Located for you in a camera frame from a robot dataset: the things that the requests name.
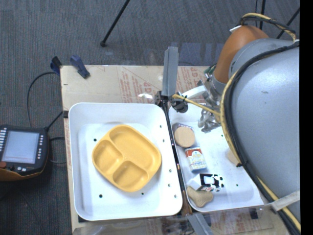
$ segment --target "yellow plate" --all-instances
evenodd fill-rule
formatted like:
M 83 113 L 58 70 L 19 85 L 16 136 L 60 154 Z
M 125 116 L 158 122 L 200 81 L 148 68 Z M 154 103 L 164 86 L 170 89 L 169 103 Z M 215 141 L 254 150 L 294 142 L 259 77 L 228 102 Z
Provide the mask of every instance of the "yellow plate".
M 120 124 L 109 130 L 92 151 L 96 169 L 113 185 L 132 192 L 143 188 L 159 169 L 159 149 L 139 131 Z

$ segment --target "white tray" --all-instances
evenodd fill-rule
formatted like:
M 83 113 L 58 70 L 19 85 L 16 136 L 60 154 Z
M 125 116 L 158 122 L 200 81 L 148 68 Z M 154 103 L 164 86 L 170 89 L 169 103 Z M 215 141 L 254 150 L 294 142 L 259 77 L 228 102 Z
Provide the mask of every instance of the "white tray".
M 204 155 L 207 169 L 191 172 L 188 160 L 184 153 L 185 148 L 176 145 L 177 155 L 184 179 L 188 187 L 190 179 L 198 173 L 218 174 L 223 177 L 224 187 L 220 191 L 213 191 L 213 200 L 203 207 L 197 207 L 192 199 L 188 198 L 190 205 L 199 212 L 212 212 L 250 206 L 260 206 L 264 202 L 254 182 L 248 176 L 243 167 L 236 167 L 228 157 L 230 151 L 224 137 L 222 127 L 218 127 L 209 133 L 204 133 L 198 127 L 198 119 L 201 117 L 201 108 L 188 104 L 186 113 L 177 113 L 173 108 L 169 110 L 171 125 L 182 123 L 191 126 L 195 132 L 196 143 Z
M 127 124 L 160 150 L 162 164 L 139 191 L 125 192 L 92 163 L 92 150 L 111 128 Z M 176 163 L 165 114 L 154 104 L 78 103 L 69 111 L 74 205 L 89 221 L 174 215 L 182 207 Z

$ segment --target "blue clamp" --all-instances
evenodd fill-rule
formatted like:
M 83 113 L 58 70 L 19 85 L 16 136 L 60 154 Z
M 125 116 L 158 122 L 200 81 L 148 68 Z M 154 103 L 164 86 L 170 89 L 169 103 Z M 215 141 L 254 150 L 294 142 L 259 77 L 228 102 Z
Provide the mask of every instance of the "blue clamp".
M 59 58 L 57 56 L 55 56 L 51 62 L 50 62 L 50 67 L 51 69 L 57 73 L 58 75 L 60 75 L 60 67 L 62 66 Z
M 78 68 L 78 73 L 83 77 L 86 78 L 90 75 L 88 70 L 86 70 L 86 67 L 82 61 L 82 59 L 77 55 L 72 55 L 70 57 L 70 62 L 72 65 Z

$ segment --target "gray carpet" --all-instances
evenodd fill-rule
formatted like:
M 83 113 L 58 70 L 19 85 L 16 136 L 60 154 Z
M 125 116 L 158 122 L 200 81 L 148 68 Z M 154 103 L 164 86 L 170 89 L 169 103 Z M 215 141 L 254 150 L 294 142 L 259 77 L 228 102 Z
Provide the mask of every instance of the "gray carpet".
M 262 1 L 131 0 L 101 47 L 125 0 L 0 0 L 0 125 L 30 126 L 27 91 L 36 76 L 51 71 L 54 56 L 63 65 L 74 54 L 86 65 L 163 65 L 164 51 L 177 46 L 179 65 L 210 66 L 229 29 L 244 14 L 260 13 Z M 264 14 L 287 24 L 299 7 L 300 0 L 266 0 Z M 300 14 L 290 27 L 300 39 Z M 280 34 L 266 23 L 263 31 Z M 61 110 L 59 76 L 42 76 L 29 94 L 31 126 L 48 126 Z M 58 118 L 49 136 L 63 135 Z M 64 161 L 64 141 L 51 145 L 51 159 Z M 0 234 L 71 234 L 66 164 L 48 161 L 36 178 L 0 182 Z

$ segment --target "black pole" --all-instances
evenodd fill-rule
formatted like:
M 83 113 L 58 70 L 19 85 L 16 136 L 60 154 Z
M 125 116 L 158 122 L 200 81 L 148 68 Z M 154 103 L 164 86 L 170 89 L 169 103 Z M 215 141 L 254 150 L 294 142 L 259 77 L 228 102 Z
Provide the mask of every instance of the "black pole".
M 102 47 L 105 47 L 106 46 L 106 40 L 108 39 L 109 35 L 111 34 L 111 31 L 114 29 L 117 21 L 119 20 L 119 18 L 122 16 L 127 4 L 130 2 L 130 0 L 126 0 L 123 7 L 121 8 L 120 12 L 118 13 L 117 17 L 115 18 L 112 26 L 110 27 L 109 31 L 107 32 L 106 36 L 104 37 L 104 39 L 101 41 L 100 45 Z
M 263 1 L 262 1 L 262 9 L 261 9 L 261 14 L 262 14 L 262 15 L 264 15 L 264 11 L 265 11 L 265 1 L 266 1 L 266 0 L 263 0 Z M 260 29 L 262 29 L 262 27 L 263 27 L 263 22 L 260 21 Z
M 299 12 L 300 12 L 300 7 L 299 7 L 298 10 L 294 13 L 294 15 L 290 18 L 289 22 L 287 23 L 287 26 L 289 26 L 289 25 L 291 24 L 291 22 L 293 21 L 293 19 L 295 19 L 295 17 L 299 14 Z M 282 30 L 276 38 L 279 39 L 279 38 L 283 35 L 284 32 L 285 32 L 285 31 Z

